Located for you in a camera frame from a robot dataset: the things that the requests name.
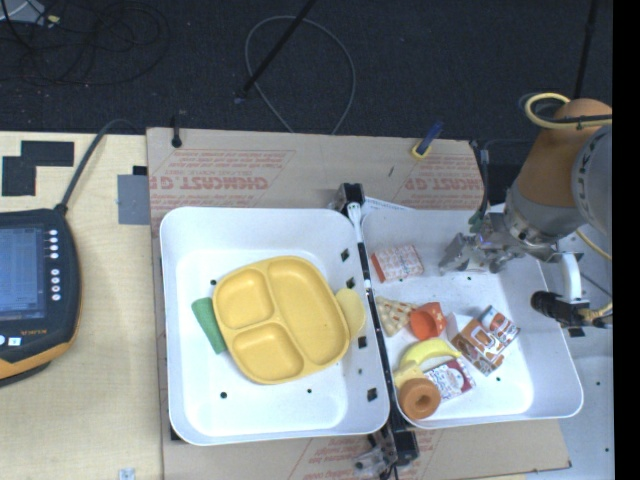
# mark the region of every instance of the yellow banana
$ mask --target yellow banana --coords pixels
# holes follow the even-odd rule
[[[429,338],[428,340],[419,341],[411,345],[402,355],[400,359],[400,368],[405,366],[409,361],[415,361],[421,365],[427,359],[439,356],[460,357],[462,353],[453,348],[442,338]]]

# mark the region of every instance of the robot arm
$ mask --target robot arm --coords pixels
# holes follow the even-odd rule
[[[544,98],[563,102],[552,119],[541,119],[531,110]],[[589,309],[581,298],[575,254],[558,251],[556,244],[588,223],[604,234],[611,255],[612,109],[597,100],[569,101],[544,93],[529,98],[525,111],[542,130],[507,192],[503,211],[481,215],[475,235],[456,235],[440,271],[465,270],[473,261],[496,273],[508,261],[531,255],[557,264],[564,280],[562,294],[534,294],[533,308],[569,327],[602,326],[610,307]]]

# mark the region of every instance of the orange cup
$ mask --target orange cup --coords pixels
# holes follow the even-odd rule
[[[439,302],[427,302],[409,313],[409,324],[420,341],[436,338],[447,325]]]

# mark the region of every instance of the toy donut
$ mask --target toy donut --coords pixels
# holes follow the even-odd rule
[[[412,420],[431,416],[440,405],[440,400],[438,387],[426,377],[407,380],[398,394],[401,409]]]

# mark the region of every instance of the black floor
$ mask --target black floor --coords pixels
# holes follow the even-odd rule
[[[490,197],[500,200],[538,131],[522,96],[613,104],[613,0],[28,2],[41,25],[0,20],[4,131],[96,133],[122,118],[144,133],[175,118],[188,128],[415,138],[440,119],[444,138],[496,141]],[[250,86],[249,69],[308,2]]]

